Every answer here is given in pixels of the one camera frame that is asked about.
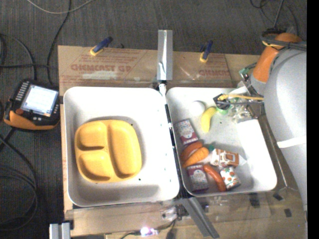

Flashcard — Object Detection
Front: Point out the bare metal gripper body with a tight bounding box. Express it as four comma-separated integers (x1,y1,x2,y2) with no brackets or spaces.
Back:
241,74,265,120

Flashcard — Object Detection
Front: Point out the green cup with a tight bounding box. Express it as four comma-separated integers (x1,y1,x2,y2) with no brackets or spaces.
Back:
216,105,230,116

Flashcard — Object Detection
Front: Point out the white plastic tray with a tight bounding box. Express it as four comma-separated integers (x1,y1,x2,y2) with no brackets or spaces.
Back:
63,86,180,208
165,87,278,198

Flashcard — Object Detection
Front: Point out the yellow banana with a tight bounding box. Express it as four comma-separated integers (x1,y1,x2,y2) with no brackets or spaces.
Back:
200,106,218,134

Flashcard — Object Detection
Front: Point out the white egg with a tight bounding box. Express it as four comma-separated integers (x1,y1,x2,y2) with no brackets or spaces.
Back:
190,100,206,116

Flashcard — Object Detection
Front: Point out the white and orange carton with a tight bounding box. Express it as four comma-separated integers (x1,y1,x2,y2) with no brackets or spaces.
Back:
210,148,240,168

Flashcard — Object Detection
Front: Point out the purple and white carton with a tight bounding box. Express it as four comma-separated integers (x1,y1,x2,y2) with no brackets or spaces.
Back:
186,164,209,193
174,119,199,146

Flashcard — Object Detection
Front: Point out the white can orange print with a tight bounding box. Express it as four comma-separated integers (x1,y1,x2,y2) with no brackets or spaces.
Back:
220,166,242,190

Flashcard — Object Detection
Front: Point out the orange carrot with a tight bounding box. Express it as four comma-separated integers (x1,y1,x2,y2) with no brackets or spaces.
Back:
182,144,215,169

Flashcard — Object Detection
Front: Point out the orange bread roll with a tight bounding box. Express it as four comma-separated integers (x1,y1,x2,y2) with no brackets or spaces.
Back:
180,140,204,162

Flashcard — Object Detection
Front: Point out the orange sausage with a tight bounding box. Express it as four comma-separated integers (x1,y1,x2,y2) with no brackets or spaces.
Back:
203,164,227,193

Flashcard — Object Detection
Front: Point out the yellow divided plate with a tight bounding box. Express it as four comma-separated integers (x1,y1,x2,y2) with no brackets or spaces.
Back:
74,119,143,184

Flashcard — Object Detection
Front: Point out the brown cardboard board red print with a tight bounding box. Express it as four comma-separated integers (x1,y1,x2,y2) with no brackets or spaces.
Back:
57,45,308,237

